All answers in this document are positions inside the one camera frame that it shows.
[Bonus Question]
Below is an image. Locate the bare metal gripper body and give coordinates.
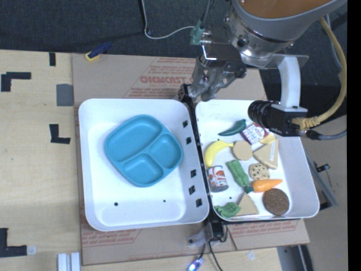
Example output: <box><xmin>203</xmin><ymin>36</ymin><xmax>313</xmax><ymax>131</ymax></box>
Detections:
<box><xmin>201</xmin><ymin>9</ymin><xmax>296</xmax><ymax>80</ymax></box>

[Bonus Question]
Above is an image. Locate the green chili pepper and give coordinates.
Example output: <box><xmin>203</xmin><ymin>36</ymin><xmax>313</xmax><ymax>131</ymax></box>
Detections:
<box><xmin>217</xmin><ymin>119</ymin><xmax>247</xmax><ymax>137</ymax></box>

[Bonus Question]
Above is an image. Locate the white and red packet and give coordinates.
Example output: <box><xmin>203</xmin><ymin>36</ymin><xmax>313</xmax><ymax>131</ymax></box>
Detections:
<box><xmin>240</xmin><ymin>123</ymin><xmax>270</xmax><ymax>146</ymax></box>

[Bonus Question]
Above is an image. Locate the yellow banana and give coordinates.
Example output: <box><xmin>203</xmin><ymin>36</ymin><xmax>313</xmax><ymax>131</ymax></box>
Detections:
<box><xmin>203</xmin><ymin>139</ymin><xmax>235</xmax><ymax>168</ymax></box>

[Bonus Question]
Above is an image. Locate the round tan biscuit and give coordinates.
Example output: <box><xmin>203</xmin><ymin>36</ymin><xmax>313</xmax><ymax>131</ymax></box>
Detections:
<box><xmin>232</xmin><ymin>140</ymin><xmax>254</xmax><ymax>161</ymax></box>

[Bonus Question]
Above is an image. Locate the small yellow cheese piece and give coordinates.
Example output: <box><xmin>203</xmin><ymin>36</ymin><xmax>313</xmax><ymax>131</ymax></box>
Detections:
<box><xmin>259</xmin><ymin>133</ymin><xmax>276</xmax><ymax>145</ymax></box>

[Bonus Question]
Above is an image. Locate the tan triangular bread slice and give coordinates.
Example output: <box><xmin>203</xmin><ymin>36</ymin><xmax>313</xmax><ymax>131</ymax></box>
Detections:
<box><xmin>252</xmin><ymin>138</ymin><xmax>280</xmax><ymax>171</ymax></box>

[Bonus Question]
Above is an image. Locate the brown cardboard board red print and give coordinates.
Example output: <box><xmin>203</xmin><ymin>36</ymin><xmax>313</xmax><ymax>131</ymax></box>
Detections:
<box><xmin>72</xmin><ymin>53</ymin><xmax>311</xmax><ymax>266</ymax></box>

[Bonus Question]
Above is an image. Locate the blue divided plate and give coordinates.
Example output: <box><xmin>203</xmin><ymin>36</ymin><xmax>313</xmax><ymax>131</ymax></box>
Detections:
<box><xmin>104</xmin><ymin>114</ymin><xmax>184</xmax><ymax>188</ymax></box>

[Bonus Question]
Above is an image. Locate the small red and white can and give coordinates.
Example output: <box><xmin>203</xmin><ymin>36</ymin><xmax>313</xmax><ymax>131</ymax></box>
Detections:
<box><xmin>206</xmin><ymin>165</ymin><xmax>230</xmax><ymax>194</ymax></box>

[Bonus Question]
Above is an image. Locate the chocolate chip cookie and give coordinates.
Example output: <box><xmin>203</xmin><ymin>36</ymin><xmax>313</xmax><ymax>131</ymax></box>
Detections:
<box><xmin>248</xmin><ymin>162</ymin><xmax>271</xmax><ymax>181</ymax></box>

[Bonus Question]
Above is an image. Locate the orange carrot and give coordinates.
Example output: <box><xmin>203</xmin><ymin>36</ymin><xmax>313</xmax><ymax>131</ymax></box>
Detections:
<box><xmin>243</xmin><ymin>178</ymin><xmax>284</xmax><ymax>195</ymax></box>

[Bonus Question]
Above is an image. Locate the white plastic tray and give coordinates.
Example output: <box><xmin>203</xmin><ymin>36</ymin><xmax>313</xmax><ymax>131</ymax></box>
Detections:
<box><xmin>78</xmin><ymin>98</ymin><xmax>210</xmax><ymax>233</ymax></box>
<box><xmin>195</xmin><ymin>99</ymin><xmax>320</xmax><ymax>222</ymax></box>

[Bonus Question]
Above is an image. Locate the green lettuce leaf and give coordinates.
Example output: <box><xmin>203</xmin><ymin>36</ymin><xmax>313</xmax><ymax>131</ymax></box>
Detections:
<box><xmin>214</xmin><ymin>202</ymin><xmax>241</xmax><ymax>220</ymax></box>

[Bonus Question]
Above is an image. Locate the tan wedge slice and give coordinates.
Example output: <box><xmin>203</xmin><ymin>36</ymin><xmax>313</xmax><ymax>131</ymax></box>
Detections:
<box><xmin>235</xmin><ymin>193</ymin><xmax>260</xmax><ymax>217</ymax></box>

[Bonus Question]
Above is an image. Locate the round brown burger patty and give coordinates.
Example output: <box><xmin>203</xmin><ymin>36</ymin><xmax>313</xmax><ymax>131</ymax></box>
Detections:
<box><xmin>262</xmin><ymin>187</ymin><xmax>290</xmax><ymax>217</ymax></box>

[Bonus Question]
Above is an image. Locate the black cylinder on white bracket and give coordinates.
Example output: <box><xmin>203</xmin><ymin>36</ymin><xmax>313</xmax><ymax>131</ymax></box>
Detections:
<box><xmin>247</xmin><ymin>54</ymin><xmax>310</xmax><ymax>138</ymax></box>

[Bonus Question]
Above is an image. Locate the black block with thin wires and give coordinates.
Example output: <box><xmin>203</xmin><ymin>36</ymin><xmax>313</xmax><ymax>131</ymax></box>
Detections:
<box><xmin>208</xmin><ymin>220</ymin><xmax>227</xmax><ymax>242</ymax></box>

